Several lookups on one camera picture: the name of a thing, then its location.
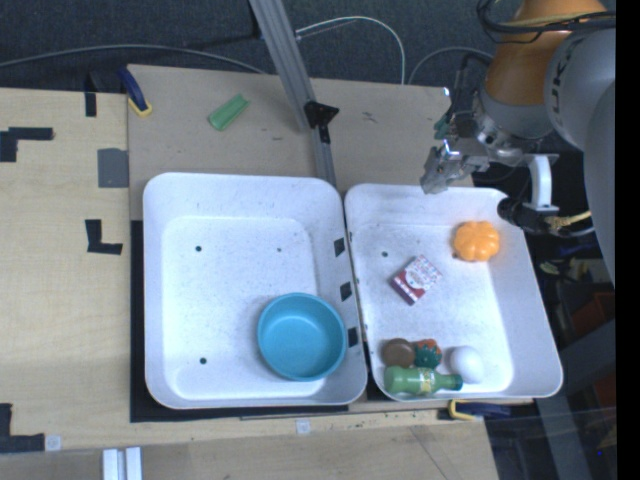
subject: blue bowl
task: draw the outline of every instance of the blue bowl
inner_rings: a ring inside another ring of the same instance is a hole
[[[344,359],[347,332],[338,312],[306,293],[272,300],[258,321],[258,347],[267,364],[287,379],[313,381]]]

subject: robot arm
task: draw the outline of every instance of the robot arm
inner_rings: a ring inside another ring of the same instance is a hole
[[[486,23],[490,0],[478,4]],[[557,233],[549,155],[532,154],[556,130],[584,152],[585,188],[605,264],[615,283],[615,18],[598,0],[524,0],[503,33],[471,112],[437,125],[420,183],[438,193],[491,162],[526,164],[531,201],[505,199],[498,212],[530,233]]]

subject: metal pole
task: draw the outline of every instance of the metal pole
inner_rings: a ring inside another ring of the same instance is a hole
[[[249,3],[262,30],[296,120],[302,129],[311,132],[316,174],[335,186],[336,177],[331,146],[326,140],[321,139],[318,126],[310,126],[305,115],[305,105],[316,101],[316,98],[282,0],[249,0]]]

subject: black tape marking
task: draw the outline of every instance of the black tape marking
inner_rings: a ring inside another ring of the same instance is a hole
[[[0,162],[15,162],[18,157],[18,140],[52,140],[53,128],[9,127],[0,132]]]
[[[84,221],[87,228],[89,246],[87,252],[100,254],[122,254],[122,244],[102,243],[102,221],[99,219],[87,219]]]
[[[349,347],[353,347],[358,344],[358,329],[356,327],[352,327],[347,331],[347,336],[349,340]]]
[[[344,283],[341,287],[340,287],[340,297],[342,298],[343,301],[347,300],[349,297],[351,297],[351,294],[353,292],[351,291],[351,283],[350,282],[346,282]]]
[[[98,102],[94,92],[84,93],[84,115],[87,117],[96,117],[98,115]]]
[[[0,453],[44,451],[44,434],[11,435],[11,404],[0,404]]]
[[[338,238],[335,242],[333,242],[333,250],[336,253],[336,258],[344,252],[344,238]]]

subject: black clamp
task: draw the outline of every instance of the black clamp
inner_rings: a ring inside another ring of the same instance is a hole
[[[527,206],[525,201],[513,197],[506,197],[498,203],[498,215],[509,224],[521,228],[530,235],[549,234],[550,226],[545,219],[557,214],[558,210],[555,207],[541,211],[531,208]]]
[[[318,127],[320,131],[320,141],[323,144],[331,144],[329,138],[329,123],[340,112],[340,109],[323,105],[317,101],[309,101],[304,106],[304,113],[311,128]]]

